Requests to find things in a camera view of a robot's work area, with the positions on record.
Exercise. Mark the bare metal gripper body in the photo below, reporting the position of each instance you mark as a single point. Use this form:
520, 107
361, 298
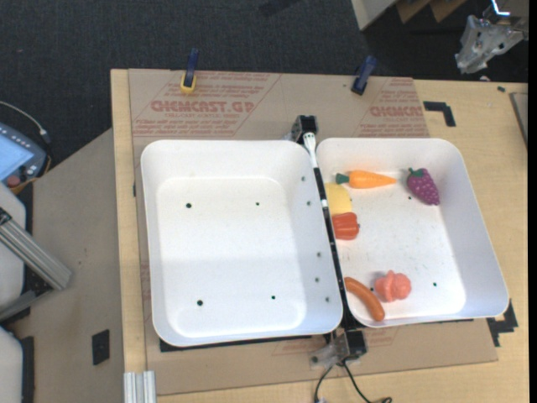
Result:
495, 29

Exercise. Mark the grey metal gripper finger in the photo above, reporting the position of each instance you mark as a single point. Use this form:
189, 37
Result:
465, 56
486, 53

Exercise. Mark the pink lumpy toy food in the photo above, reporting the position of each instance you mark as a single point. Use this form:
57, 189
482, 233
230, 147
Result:
393, 286

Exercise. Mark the thin black and white rod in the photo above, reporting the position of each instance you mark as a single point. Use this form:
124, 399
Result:
326, 208

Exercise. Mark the orange carrot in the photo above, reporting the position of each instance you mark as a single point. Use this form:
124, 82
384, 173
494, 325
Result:
369, 179

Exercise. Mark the yellow toy food block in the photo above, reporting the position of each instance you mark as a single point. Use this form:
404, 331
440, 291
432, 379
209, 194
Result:
337, 200

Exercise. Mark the purple grapes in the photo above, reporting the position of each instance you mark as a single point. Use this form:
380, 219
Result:
423, 187

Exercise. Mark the orange bell pepper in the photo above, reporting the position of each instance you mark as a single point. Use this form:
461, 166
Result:
345, 226

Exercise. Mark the brown cardboard board red print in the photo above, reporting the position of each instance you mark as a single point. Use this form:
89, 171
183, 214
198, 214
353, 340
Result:
260, 99

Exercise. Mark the orange sausage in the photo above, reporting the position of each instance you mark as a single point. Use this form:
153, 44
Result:
366, 298

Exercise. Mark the white plastic tray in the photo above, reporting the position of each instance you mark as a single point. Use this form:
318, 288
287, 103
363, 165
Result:
411, 246
235, 246

